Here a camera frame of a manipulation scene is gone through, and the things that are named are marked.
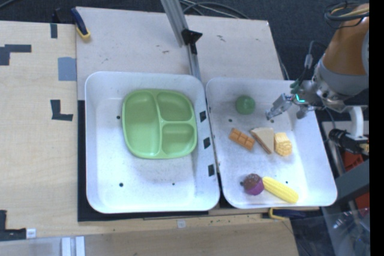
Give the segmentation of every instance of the yellow corn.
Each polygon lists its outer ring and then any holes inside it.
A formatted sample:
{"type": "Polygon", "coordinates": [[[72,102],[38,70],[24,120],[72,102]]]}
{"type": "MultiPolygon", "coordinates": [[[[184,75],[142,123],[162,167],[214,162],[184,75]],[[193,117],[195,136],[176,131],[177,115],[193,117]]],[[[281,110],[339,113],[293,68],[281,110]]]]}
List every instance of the yellow corn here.
{"type": "Polygon", "coordinates": [[[289,188],[285,184],[273,179],[271,177],[263,177],[264,188],[270,193],[280,197],[282,200],[288,203],[296,203],[299,200],[299,194],[292,188],[289,188]]]}

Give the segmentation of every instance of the black bracket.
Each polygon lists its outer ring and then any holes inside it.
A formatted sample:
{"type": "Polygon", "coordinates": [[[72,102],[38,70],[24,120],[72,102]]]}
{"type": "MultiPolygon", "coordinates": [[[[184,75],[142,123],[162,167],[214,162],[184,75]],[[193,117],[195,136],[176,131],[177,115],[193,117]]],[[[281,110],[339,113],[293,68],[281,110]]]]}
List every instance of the black bracket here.
{"type": "Polygon", "coordinates": [[[6,218],[7,218],[7,211],[0,210],[0,241],[26,239],[26,228],[21,228],[20,230],[5,229],[6,218]]]}
{"type": "Polygon", "coordinates": [[[181,32],[181,36],[182,36],[182,39],[184,40],[184,43],[186,45],[191,46],[191,52],[195,55],[197,55],[196,42],[200,37],[202,37],[202,35],[203,34],[200,32],[192,31],[189,29],[184,29],[181,32]]]}

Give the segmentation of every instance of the green divided plate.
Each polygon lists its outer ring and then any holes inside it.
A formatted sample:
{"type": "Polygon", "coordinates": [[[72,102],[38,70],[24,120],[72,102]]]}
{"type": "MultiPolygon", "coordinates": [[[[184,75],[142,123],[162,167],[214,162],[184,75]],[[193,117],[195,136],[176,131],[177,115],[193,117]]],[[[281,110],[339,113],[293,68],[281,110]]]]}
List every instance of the green divided plate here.
{"type": "Polygon", "coordinates": [[[122,106],[122,127],[130,152],[140,158],[186,156],[197,143],[192,103],[177,91],[142,89],[129,93],[122,106]]]}

